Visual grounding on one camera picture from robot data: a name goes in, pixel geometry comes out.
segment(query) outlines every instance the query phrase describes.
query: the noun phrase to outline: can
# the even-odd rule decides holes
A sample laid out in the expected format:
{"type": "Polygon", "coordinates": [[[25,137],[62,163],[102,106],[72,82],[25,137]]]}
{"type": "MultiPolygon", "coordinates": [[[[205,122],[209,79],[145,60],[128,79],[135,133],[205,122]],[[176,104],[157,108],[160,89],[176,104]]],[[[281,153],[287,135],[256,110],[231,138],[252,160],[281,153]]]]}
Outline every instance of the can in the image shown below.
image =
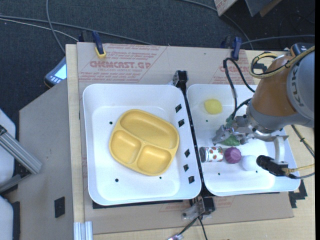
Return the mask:
{"type": "Polygon", "coordinates": [[[224,151],[220,146],[202,146],[199,154],[202,163],[221,162],[224,158],[224,151]]]}

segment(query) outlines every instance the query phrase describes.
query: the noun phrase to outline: white ball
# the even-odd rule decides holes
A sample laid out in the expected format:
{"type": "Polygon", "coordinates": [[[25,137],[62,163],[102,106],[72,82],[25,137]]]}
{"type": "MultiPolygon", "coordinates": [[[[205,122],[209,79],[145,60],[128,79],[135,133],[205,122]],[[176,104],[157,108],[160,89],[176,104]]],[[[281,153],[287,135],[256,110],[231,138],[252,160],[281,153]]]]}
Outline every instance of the white ball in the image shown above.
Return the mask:
{"type": "Polygon", "coordinates": [[[257,157],[254,155],[244,155],[241,158],[241,165],[246,171],[255,171],[258,168],[257,157]]]}

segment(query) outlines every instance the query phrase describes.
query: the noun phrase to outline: blue clamp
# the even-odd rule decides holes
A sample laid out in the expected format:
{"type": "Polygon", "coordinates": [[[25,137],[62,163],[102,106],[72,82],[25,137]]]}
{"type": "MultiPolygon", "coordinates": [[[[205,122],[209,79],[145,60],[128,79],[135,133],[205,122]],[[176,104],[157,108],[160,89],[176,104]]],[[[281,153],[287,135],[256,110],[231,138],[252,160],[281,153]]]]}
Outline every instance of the blue clamp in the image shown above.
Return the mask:
{"type": "Polygon", "coordinates": [[[240,51],[241,44],[242,44],[241,37],[235,37],[232,43],[233,51],[231,51],[231,57],[236,61],[239,59],[239,51],[240,51]]]}
{"type": "Polygon", "coordinates": [[[97,31],[93,31],[92,32],[92,37],[93,37],[93,41],[95,42],[95,45],[96,45],[95,48],[94,48],[96,54],[98,55],[98,57],[100,59],[105,58],[107,56],[107,53],[106,53],[106,51],[104,49],[104,46],[102,44],[102,41],[100,39],[100,36],[99,36],[98,32],[97,31]]]}

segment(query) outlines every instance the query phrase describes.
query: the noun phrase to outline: yellow plate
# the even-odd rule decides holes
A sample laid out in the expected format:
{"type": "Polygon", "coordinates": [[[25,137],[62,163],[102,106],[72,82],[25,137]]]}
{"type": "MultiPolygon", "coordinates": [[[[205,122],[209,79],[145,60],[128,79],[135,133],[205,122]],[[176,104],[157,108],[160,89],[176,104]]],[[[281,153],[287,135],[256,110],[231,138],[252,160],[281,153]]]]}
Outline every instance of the yellow plate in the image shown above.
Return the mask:
{"type": "Polygon", "coordinates": [[[179,134],[171,123],[139,109],[122,114],[109,141],[116,161],[149,176],[160,175],[169,168],[178,146],[179,134]]]}

